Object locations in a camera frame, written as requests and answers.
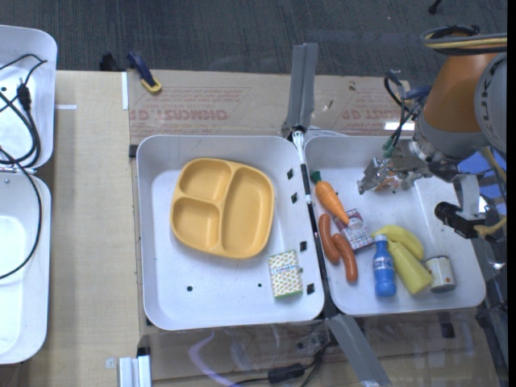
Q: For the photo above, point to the brown cardboard board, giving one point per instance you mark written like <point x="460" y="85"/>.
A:
<point x="209" y="103"/>

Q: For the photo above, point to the orange carrot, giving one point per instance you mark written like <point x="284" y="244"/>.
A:
<point x="329" y="198"/>

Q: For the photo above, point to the yellow banana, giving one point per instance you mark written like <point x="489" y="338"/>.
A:
<point x="405" y="236"/>

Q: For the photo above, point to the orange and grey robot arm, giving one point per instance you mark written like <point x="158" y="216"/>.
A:
<point x="451" y="95"/>

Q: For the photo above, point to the yellow patterned carton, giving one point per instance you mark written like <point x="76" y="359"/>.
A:
<point x="286" y="274"/>

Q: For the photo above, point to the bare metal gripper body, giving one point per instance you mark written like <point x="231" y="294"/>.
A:
<point x="407" y="163"/>

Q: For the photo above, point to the orange-brown sausage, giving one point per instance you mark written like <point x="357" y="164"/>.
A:
<point x="347" y="258"/>
<point x="327" y="238"/>

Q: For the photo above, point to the white and pink carton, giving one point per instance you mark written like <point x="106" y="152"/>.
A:
<point x="356" y="232"/>

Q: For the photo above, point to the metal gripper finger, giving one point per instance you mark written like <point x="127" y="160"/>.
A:
<point x="369" y="183"/>
<point x="375" y="167"/>

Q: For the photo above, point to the yellow divided plate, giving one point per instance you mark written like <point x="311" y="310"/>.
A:
<point x="246" y="212"/>

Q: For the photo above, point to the white can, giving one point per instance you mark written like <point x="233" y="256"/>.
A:
<point x="441" y="274"/>

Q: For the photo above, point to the black cylinder on white bracket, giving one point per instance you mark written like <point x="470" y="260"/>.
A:
<point x="463" y="222"/>

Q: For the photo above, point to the orange and white packet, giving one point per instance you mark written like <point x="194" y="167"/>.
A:
<point x="389" y="183"/>

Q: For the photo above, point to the blue bottle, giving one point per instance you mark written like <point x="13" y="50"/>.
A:
<point x="384" y="270"/>

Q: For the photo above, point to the white plastic tray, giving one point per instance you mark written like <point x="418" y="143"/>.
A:
<point x="225" y="288"/>
<point x="24" y="296"/>
<point x="403" y="212"/>
<point x="44" y="95"/>

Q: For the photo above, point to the yellow squeeze bottle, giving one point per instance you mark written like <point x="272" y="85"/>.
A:
<point x="409" y="268"/>

